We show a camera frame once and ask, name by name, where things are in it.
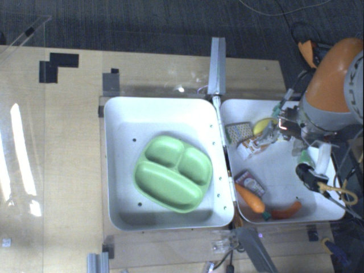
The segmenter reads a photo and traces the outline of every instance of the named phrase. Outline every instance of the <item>yellow cable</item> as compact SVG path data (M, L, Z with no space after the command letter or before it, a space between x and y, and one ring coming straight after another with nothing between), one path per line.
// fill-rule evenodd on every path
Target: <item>yellow cable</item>
M325 183L322 183L322 182L317 182L317 185L318 185L318 187L319 187L319 189L321 191L337 191L337 192L340 192L340 198L341 198L342 202L344 202L346 205L355 205L356 203L358 203L358 196L354 192L352 192L350 190L347 190L345 188L332 187L332 186L326 185ZM345 199L343 199L342 198L343 194L350 195L353 198L353 201L346 201Z

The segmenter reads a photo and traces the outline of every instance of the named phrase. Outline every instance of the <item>carrot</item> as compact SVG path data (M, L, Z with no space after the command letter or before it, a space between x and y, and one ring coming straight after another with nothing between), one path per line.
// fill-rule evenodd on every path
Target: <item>carrot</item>
M235 183L235 189L244 199L246 204L253 210L253 212L262 213L265 220L268 220L271 217L271 215L266 212L266 206L264 202L257 195L253 194L248 189L240 186L237 183Z
M284 220L286 218L292 217L296 212L302 208L300 201L295 201L289 208L283 210L272 210L272 218L275 220Z

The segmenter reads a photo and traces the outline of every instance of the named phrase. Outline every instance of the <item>green plate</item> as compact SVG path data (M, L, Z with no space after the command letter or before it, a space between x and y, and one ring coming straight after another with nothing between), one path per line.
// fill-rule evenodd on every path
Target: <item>green plate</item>
M140 155L133 175L137 190L179 213L196 209L209 188L212 163L197 148L171 136L154 138Z

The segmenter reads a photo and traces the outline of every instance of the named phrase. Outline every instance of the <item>wooden table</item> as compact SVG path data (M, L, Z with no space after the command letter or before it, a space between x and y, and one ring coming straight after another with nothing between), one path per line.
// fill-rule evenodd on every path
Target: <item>wooden table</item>
M45 84L41 87L43 94L42 90L37 89L44 98L35 98L30 83L24 85L22 82L37 81L39 60L49 60L51 52L77 53L79 66L59 68L58 84ZM44 157L38 162L39 167L44 167L44 172L40 173L44 177L36 181L40 191L44 190L44 207L41 220L28 222L27 230L17 227L14 222L0 220L3 228L10 231L9 226L12 226L14 233L11 236L13 245L7 251L3 248L0 254L1 271L18 272L15 269L20 267L24 272L39 272L40 268L44 272L85 272L87 254L101 252L104 241L103 217L107 217L103 216L102 209L100 124L97 112L99 97L102 95L102 74L109 73L111 68L119 69L121 85L125 86L125 90L130 90L130 86L173 88L177 82L197 88L208 80L209 58L23 47L2 68L10 70L4 78L16 77L17 87L12 92L28 86L22 91L28 96L19 104L20 110L26 106L29 114L32 114L32 109L39 109L39 104L44 104L44 115L38 118L44 122L37 123L37 119L32 118L29 124L33 129L44 124L44 128L40 128L39 135L36 135L35 130L24 132L26 144L37 146L34 145L32 134L42 138L44 131L44 143L40 145L43 146ZM276 61L227 59L226 80L227 92L240 92L248 97L260 94L264 98L276 98L277 94L285 92ZM25 219L22 219L20 226L25 224ZM23 234L19 237L19 243L23 244L21 246L16 245L17 231ZM320 238L332 237L329 226L320 226L318 234ZM265 245L280 272L292 272L297 268L300 268L300 272L334 271L330 256L320 243L308 242L302 231L288 230L287 238L282 239L282 235L279 235L276 241L272 233ZM138 263L138 259L143 256L136 253L134 258ZM235 254L235 258L236 272L255 272L246 253L239 256ZM199 273L203 265L201 262L168 264L128 270L129 273ZM117 273L121 269L116 268L111 272Z

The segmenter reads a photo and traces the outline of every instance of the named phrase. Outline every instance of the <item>white surface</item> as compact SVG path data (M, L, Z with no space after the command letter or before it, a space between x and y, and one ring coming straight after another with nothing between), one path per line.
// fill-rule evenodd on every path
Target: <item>white surface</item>
M121 230L224 226L233 218L228 173L214 107L204 100L116 97L105 105L109 215ZM133 170L146 144L170 135L206 153L213 164L199 207L180 214L141 195Z
M271 116L277 101L266 100L227 100L221 106L222 120L225 125L237 122L251 122L254 126L258 121ZM286 106L293 107L297 102L287 102ZM298 158L291 155L293 142L280 141L270 145L264 152L243 161L236 152L235 146L228 146L231 172L233 177L244 170L249 170L266 191L263 202L267 211L283 209L299 200L302 208L292 218L287 220L264 221L255 214L238 195L241 214L250 222L259 224L312 222L338 220L345 211L325 199L322 195L308 190L296 175L295 169ZM318 149L310 148L309 153L314 161L318 157ZM328 185L333 184L335 174L330 160L326 175L330 178ZM338 200L335 192L331 196Z

